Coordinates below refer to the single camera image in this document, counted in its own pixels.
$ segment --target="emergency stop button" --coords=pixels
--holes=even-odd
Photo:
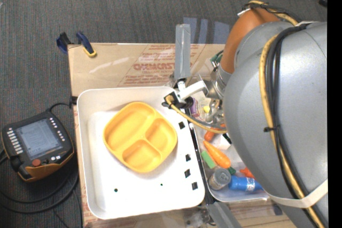
[[[33,165],[34,167],[38,167],[38,166],[40,166],[41,164],[42,164],[42,162],[41,162],[40,159],[34,159],[34,160],[32,161],[32,165]]]

